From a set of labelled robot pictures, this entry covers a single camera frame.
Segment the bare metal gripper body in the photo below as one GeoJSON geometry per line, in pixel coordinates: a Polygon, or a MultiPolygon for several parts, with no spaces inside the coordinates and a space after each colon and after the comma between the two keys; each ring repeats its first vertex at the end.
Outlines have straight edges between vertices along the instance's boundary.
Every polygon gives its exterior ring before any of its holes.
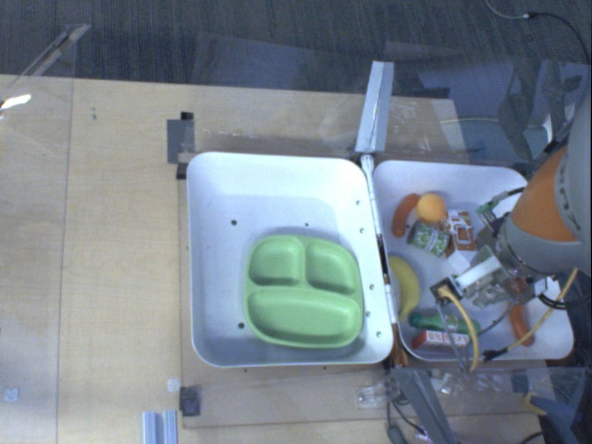
{"type": "Polygon", "coordinates": [[[485,268],[476,281],[477,300],[485,307],[494,302],[524,304],[535,297],[534,284],[542,278],[540,243],[515,223],[502,223],[496,233],[484,228],[477,236],[472,266],[485,268]]]}

